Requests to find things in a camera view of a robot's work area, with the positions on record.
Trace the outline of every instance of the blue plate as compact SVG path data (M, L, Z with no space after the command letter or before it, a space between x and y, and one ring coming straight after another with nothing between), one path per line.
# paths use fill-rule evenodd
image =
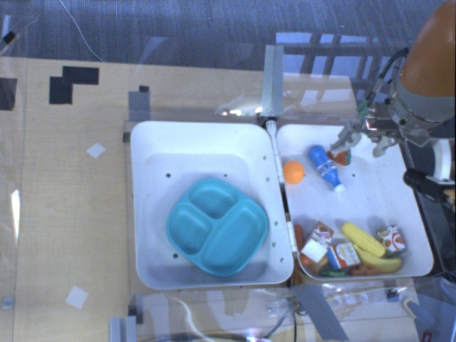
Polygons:
M217 277L240 272L269 230L266 212L230 184L204 179L177 202L166 224L171 244L191 262Z

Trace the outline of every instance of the bottle label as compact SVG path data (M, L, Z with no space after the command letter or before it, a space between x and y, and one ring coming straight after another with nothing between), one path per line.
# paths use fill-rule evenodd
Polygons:
M325 163L322 163L319 165L317 168L318 172L320 172L320 175L323 177L325 176L328 172L335 170L336 166L334 165L334 162L329 160L326 161Z

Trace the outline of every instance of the toy orange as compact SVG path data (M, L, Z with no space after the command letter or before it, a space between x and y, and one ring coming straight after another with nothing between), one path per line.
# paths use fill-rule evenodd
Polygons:
M289 184L297 184L304 178L305 174L303 165L298 161L289 161L284 165L285 182Z

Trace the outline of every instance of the water bottle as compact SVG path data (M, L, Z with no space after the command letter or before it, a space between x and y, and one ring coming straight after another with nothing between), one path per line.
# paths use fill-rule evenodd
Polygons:
M328 157L323 147L320 145L312 147L309 150L308 155L311 161L315 164L318 172L320 172L322 178L333 185L333 190L335 192L341 192L345 189L338 178L334 162Z

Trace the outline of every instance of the black tape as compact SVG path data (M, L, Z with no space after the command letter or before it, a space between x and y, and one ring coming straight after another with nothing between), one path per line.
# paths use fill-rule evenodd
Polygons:
M73 85L63 77L51 77L49 82L50 104L73 104Z
M124 132L122 141L124 143L130 143L131 133Z
M89 67L63 67L63 79L66 83L82 85L98 85L99 68Z
M148 92L128 93L128 118L133 122L150 120L150 94Z
M2 39L6 44L10 44L12 41L14 41L15 38L16 38L16 34L13 31L10 31Z
M0 78L0 110L13 110L16 104L15 78Z

